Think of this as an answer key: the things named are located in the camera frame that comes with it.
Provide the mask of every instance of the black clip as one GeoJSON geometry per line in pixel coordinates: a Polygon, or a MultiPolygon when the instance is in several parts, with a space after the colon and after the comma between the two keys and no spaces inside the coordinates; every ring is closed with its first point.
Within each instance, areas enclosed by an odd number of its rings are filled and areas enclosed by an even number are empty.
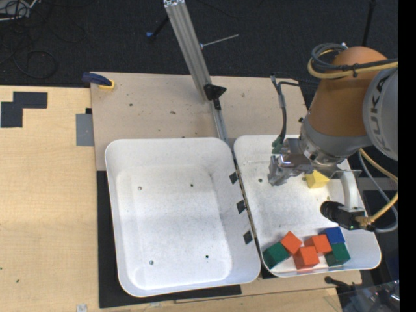
{"type": "Polygon", "coordinates": [[[220,96],[226,92],[227,88],[223,86],[215,86],[213,84],[206,84],[203,89],[209,101],[214,101],[214,107],[221,110],[220,96]]]}
{"type": "Polygon", "coordinates": [[[358,67],[358,64],[355,63],[354,65],[352,65],[352,76],[357,77],[358,73],[356,71],[356,68],[358,67]]]}

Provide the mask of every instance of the metal bracket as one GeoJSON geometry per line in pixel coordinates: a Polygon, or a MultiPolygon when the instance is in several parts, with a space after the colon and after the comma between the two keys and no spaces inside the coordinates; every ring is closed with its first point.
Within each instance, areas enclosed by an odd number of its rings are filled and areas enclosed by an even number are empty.
{"type": "Polygon", "coordinates": [[[215,86],[213,84],[206,84],[203,89],[207,99],[214,102],[215,109],[221,110],[220,96],[226,92],[227,88],[224,88],[223,86],[215,86]]]}

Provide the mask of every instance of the blue block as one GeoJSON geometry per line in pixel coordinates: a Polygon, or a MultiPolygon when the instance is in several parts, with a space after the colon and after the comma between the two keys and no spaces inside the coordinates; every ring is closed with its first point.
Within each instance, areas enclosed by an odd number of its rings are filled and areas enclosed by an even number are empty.
{"type": "Polygon", "coordinates": [[[338,244],[340,242],[345,242],[343,232],[339,226],[337,227],[327,227],[325,230],[322,231],[324,233],[330,244],[338,244]]]}

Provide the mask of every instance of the cube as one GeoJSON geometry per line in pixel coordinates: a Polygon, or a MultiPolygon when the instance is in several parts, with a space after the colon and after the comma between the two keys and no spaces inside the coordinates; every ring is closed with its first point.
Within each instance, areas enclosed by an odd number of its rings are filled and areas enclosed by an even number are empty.
{"type": "Polygon", "coordinates": [[[324,233],[330,244],[338,244],[339,242],[345,242],[345,238],[341,228],[339,226],[336,227],[327,227],[322,233],[324,233]]]}
{"type": "Polygon", "coordinates": [[[289,256],[281,242],[276,243],[263,252],[263,259],[269,269],[286,260],[289,256]]]}
{"type": "Polygon", "coordinates": [[[314,170],[311,174],[305,174],[307,186],[310,189],[319,189],[324,187],[330,179],[322,173],[314,170]]]}
{"type": "Polygon", "coordinates": [[[318,255],[325,255],[332,251],[331,244],[326,235],[316,235],[305,240],[305,246],[314,246],[318,255]]]}
{"type": "Polygon", "coordinates": [[[294,255],[302,245],[302,241],[297,236],[295,236],[292,231],[288,231],[288,233],[286,233],[280,242],[292,255],[294,255]]]}
{"type": "Polygon", "coordinates": [[[318,253],[313,246],[302,246],[293,256],[296,269],[312,268],[319,264],[318,253]]]}
{"type": "Polygon", "coordinates": [[[331,244],[332,252],[325,255],[329,267],[341,266],[351,259],[350,254],[343,242],[331,244]]]}

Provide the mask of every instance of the metal rod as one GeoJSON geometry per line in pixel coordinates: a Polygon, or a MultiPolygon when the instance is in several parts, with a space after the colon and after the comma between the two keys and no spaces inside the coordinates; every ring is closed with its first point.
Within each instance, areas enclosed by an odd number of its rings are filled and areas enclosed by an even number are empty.
{"type": "MultiPolygon", "coordinates": [[[[181,47],[189,72],[194,80],[195,87],[200,93],[203,101],[208,101],[203,88],[205,85],[212,84],[211,77],[209,76],[200,44],[196,38],[195,29],[190,19],[185,0],[164,0],[163,3],[170,23],[172,24],[172,28],[174,29],[177,41],[179,42],[179,46],[181,47]]],[[[229,144],[222,112],[215,108],[212,101],[208,102],[213,112],[218,136],[229,144]]]]}
{"type": "Polygon", "coordinates": [[[200,45],[201,45],[201,48],[203,49],[205,46],[208,46],[208,45],[211,45],[211,44],[216,44],[216,43],[219,43],[219,42],[223,42],[224,40],[232,39],[232,38],[238,37],[238,36],[239,36],[239,34],[234,34],[233,36],[230,36],[230,37],[225,37],[225,38],[222,38],[222,39],[219,39],[219,40],[215,40],[214,42],[209,42],[209,43],[200,44],[200,45]]]}
{"type": "Polygon", "coordinates": [[[148,36],[148,38],[150,39],[150,40],[155,40],[156,39],[156,37],[157,37],[157,35],[161,32],[161,30],[163,29],[163,27],[168,23],[168,21],[169,21],[169,17],[167,16],[167,17],[165,17],[164,19],[163,19],[163,21],[161,22],[161,24],[156,28],[156,30],[155,31],[153,31],[153,32],[147,32],[146,33],[146,35],[148,36]]]}

